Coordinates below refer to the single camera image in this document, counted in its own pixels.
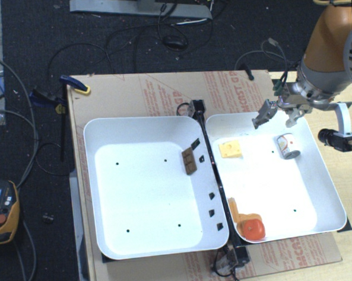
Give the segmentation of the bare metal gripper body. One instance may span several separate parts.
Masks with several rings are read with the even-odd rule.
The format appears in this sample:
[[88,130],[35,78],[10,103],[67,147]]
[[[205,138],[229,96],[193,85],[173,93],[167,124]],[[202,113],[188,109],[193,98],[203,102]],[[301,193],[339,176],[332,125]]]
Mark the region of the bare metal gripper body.
[[277,106],[284,111],[299,109],[308,113],[312,108],[329,109],[337,93],[322,90],[308,81],[296,81],[286,82],[275,90],[275,95],[278,97]]

